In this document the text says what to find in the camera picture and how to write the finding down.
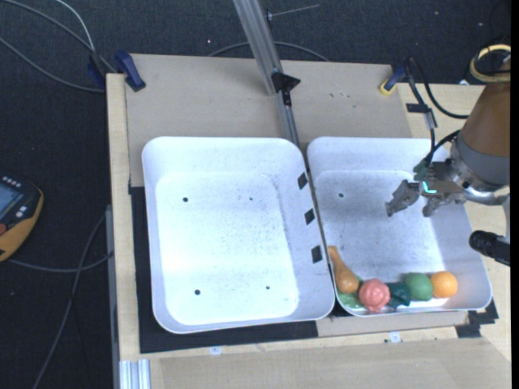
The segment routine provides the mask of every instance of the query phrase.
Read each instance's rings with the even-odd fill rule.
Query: white cable
[[[88,29],[87,29],[87,26],[86,24],[84,23],[83,19],[81,19],[81,16],[79,15],[79,13],[77,11],[75,11],[71,6],[69,6],[68,4],[66,4],[65,2],[63,2],[62,0],[54,0],[55,2],[58,2],[60,4],[62,4],[63,6],[65,6],[68,10],[70,10],[72,13],[74,13],[75,17],[78,18],[79,22],[81,23],[81,26],[83,26],[83,29],[84,29],[84,32],[86,33],[87,35],[87,38],[88,38],[88,43],[90,43],[90,46],[91,46],[91,49],[93,51],[96,50],[96,48],[94,47],[94,44],[92,42],[92,38],[90,37],[90,33],[88,32]]]

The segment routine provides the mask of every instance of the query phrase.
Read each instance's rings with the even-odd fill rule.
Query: empty white tray
[[[164,329],[329,314],[333,282],[302,153],[292,143],[159,137],[142,159],[152,306]]]
[[[343,308],[355,315],[385,315],[442,310],[479,310],[491,300],[482,257],[469,246],[472,233],[463,205],[439,207],[424,217],[426,200],[388,217],[385,202],[429,152],[428,139],[322,137],[308,146],[307,159],[328,246],[335,245],[346,265],[363,280],[402,281],[409,272],[451,271],[458,292],[450,298],[412,301],[380,313]],[[444,160],[443,148],[434,160]]]

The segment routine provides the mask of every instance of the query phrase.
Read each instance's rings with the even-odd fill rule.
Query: table
[[[459,311],[404,319],[324,318],[317,321],[315,339],[141,353],[129,186],[142,186],[144,143],[158,135],[283,134],[276,102],[264,95],[254,60],[132,57],[147,83],[143,91],[133,92],[123,75],[107,76],[116,387],[300,388],[349,379],[356,387],[414,387],[416,382],[421,387],[511,387],[509,268],[493,260],[485,264],[500,318],[482,326],[478,338],[458,338],[457,327],[471,321],[469,313]],[[428,137],[422,117],[405,113],[405,103],[414,102],[405,85],[398,84],[388,97],[377,92],[391,75],[389,66],[282,63],[286,74],[302,80],[292,101],[303,151],[319,135]],[[438,101],[455,113],[469,113],[482,89],[434,86]],[[451,118],[436,117],[437,139],[460,128]],[[466,207],[474,230],[504,231],[500,209],[472,204]]]

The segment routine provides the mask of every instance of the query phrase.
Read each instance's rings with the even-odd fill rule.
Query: orange toy fruit
[[[432,295],[437,298],[452,297],[457,293],[457,278],[450,271],[439,271],[431,276]]]

